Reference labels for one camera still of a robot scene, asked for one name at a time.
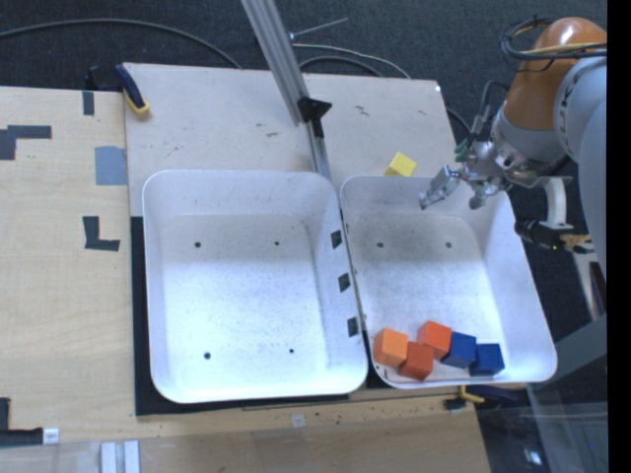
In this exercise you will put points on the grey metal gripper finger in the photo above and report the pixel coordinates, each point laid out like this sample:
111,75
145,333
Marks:
482,196
439,187

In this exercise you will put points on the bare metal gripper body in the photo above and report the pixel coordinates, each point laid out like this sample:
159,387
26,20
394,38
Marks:
485,158

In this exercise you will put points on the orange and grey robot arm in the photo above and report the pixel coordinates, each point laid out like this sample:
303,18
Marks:
537,96

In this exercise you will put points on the yellow cube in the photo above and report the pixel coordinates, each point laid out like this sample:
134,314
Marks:
400,164

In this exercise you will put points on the white plastic tray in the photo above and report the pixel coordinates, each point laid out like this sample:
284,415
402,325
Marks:
246,289
434,279

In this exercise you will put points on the dark orange cube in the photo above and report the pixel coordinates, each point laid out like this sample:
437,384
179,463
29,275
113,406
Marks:
436,337
418,360

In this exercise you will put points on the blue cube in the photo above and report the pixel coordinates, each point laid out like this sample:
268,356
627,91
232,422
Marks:
488,359
461,349

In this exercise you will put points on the light orange cube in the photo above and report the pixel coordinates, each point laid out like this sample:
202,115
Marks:
390,345

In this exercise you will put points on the black cylinder on white bracket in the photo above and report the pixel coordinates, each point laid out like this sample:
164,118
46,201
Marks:
539,233

